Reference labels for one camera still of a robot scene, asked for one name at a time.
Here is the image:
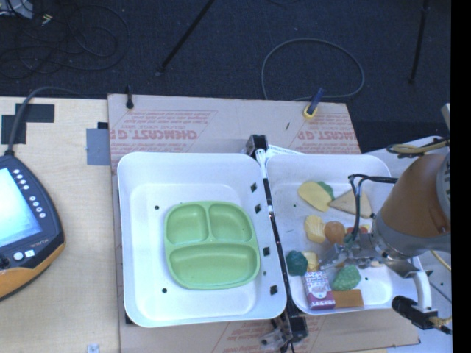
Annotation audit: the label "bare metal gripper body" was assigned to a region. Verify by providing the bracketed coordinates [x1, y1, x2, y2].
[344, 232, 392, 270]

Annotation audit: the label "orange toy fruit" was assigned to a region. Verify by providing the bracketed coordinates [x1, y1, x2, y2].
[323, 221, 347, 246]

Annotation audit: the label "small yellow toy food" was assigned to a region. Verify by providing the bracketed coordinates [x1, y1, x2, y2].
[301, 251, 320, 273]

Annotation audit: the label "light green toy grapes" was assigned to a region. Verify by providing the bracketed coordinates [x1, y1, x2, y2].
[330, 264, 362, 292]

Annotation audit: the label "yellow ridged toy food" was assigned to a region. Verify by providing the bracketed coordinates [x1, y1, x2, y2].
[304, 215, 327, 244]

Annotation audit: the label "red and white carton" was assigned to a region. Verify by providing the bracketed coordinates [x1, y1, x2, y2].
[302, 271, 337, 311]

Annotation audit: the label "dark green toy broccoli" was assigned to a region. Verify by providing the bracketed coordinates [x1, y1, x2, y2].
[285, 249, 309, 277]

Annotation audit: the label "white plastic tray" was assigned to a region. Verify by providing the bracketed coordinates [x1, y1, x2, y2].
[265, 153, 425, 316]
[116, 151, 288, 329]

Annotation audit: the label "orange-brown toy biscuit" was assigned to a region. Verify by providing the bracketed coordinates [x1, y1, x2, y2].
[331, 288, 365, 309]

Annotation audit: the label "tan toy pizza slice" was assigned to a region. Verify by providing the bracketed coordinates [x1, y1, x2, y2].
[327, 189, 373, 219]

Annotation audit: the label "yellow toy corn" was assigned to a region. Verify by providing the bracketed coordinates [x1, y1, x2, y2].
[297, 180, 332, 213]

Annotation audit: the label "green toy leaf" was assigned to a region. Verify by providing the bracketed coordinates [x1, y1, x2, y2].
[317, 180, 336, 201]

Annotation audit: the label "thin black and white rod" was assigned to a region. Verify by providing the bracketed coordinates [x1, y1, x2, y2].
[256, 148, 297, 321]

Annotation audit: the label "green divided plate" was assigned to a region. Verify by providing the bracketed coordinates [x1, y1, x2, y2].
[163, 200, 261, 291]

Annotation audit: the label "brown cardboard board red print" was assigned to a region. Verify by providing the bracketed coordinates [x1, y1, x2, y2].
[107, 93, 421, 353]

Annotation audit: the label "black block with thin wires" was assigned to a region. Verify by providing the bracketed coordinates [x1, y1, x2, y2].
[245, 134, 268, 157]
[286, 314, 310, 342]

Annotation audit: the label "black cylinder on white bracket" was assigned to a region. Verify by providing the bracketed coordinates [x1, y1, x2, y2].
[386, 259, 441, 331]

